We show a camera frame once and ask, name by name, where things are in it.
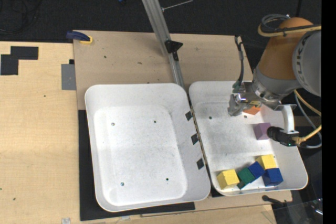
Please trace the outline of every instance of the wooden block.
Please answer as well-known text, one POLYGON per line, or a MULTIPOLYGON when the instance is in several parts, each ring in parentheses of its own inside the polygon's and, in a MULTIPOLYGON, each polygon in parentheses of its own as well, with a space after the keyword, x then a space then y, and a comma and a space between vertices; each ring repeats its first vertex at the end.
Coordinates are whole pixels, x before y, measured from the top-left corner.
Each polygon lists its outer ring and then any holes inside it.
POLYGON ((267 129, 271 127, 269 122, 262 122, 254 126, 253 131, 256 135, 257 140, 266 140, 269 139, 267 135, 267 129))
POLYGON ((238 184, 238 188, 240 189, 245 187, 247 184, 253 182, 254 180, 256 180, 254 175, 251 173, 251 171, 247 167, 238 173, 238 177, 241 180, 241 182, 238 184))
POLYGON ((266 187, 278 186, 283 182, 282 174, 279 168, 267 169, 263 174, 263 180, 266 187))
POLYGON ((217 180, 221 189, 233 187, 239 183, 239 178, 234 169, 220 172, 217 175, 217 180))
POLYGON ((262 166, 264 170, 277 168, 274 156, 272 154, 259 156, 256 161, 262 166))
POLYGON ((243 110, 244 113, 248 113, 251 115, 255 115, 260 111, 260 108, 256 108, 255 106, 252 106, 250 109, 243 110))
POLYGON ((265 170, 262 168, 262 166, 258 162, 254 162, 253 164, 251 164, 248 167, 248 169, 250 170, 250 172, 254 175, 256 179, 265 173, 265 170))

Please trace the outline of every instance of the blue clamp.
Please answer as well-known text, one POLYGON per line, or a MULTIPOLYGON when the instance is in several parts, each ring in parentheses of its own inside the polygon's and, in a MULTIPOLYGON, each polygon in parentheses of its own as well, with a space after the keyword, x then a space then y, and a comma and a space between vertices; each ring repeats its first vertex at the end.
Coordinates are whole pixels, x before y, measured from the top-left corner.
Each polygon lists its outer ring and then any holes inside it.
POLYGON ((67 31, 66 38, 79 40, 79 42, 82 44, 92 43, 92 37, 87 36, 83 33, 77 32, 77 31, 67 31))

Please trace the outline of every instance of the yellow block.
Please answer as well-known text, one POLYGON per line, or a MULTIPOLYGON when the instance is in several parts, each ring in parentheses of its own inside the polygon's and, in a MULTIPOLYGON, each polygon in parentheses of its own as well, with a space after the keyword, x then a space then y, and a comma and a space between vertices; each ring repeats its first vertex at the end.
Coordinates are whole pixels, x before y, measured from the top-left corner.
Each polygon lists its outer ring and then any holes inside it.
POLYGON ((264 170, 277 168, 274 156, 272 154, 259 156, 256 161, 263 167, 264 170))
POLYGON ((234 169, 222 171, 217 175, 217 180, 221 189, 233 187, 239 183, 239 178, 234 169))

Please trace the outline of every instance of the orange block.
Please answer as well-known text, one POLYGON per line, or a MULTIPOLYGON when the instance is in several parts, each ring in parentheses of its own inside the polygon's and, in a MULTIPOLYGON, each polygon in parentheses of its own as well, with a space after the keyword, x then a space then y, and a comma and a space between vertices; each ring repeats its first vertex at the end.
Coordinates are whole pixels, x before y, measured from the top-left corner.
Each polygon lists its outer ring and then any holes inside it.
POLYGON ((256 108, 255 106, 252 106, 252 108, 250 109, 245 109, 243 110, 243 112, 251 114, 251 115, 255 115, 260 111, 260 108, 256 108))

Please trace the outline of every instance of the black bracket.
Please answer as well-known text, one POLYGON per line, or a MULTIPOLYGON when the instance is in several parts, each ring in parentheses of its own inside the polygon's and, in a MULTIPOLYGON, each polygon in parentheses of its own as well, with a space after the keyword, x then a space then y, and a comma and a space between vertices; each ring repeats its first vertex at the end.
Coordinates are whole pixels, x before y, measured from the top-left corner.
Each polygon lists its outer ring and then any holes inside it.
POLYGON ((177 55, 178 49, 180 49, 183 46, 183 43, 177 42, 177 41, 172 41, 172 40, 167 40, 165 43, 167 52, 169 54, 173 54, 173 58, 175 61, 178 61, 179 57, 177 55))

